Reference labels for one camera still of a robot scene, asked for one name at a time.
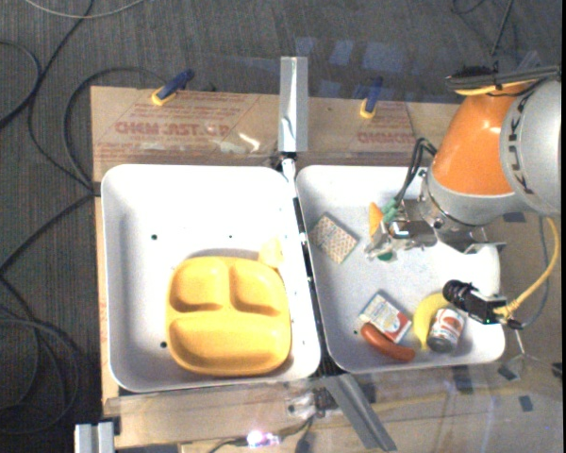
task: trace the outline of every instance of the yellow banana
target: yellow banana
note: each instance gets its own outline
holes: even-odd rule
[[[427,334],[436,310],[448,304],[449,302],[444,298],[442,292],[437,292],[427,295],[417,305],[417,309],[413,314],[413,331],[422,344],[422,350],[427,349]]]

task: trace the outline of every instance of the red sausage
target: red sausage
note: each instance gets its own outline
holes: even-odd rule
[[[360,335],[385,356],[401,362],[410,362],[415,358],[413,348],[392,342],[370,322],[360,328]]]

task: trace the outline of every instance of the yellow plate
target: yellow plate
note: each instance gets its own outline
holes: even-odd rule
[[[267,374],[291,349],[285,285],[276,270],[256,260],[181,262],[170,279],[166,327],[173,358],[198,374]]]

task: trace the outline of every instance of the blue clamp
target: blue clamp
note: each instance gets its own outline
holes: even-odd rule
[[[187,87],[187,83],[194,77],[195,73],[191,69],[181,72],[165,86],[160,87],[151,94],[153,104],[163,106],[168,101],[174,99],[176,91],[179,89],[185,89]]]
[[[377,104],[377,98],[381,94],[381,88],[384,84],[384,79],[381,75],[374,79],[367,97],[362,101],[360,105],[360,115],[366,119],[371,119],[375,116],[375,104]]]

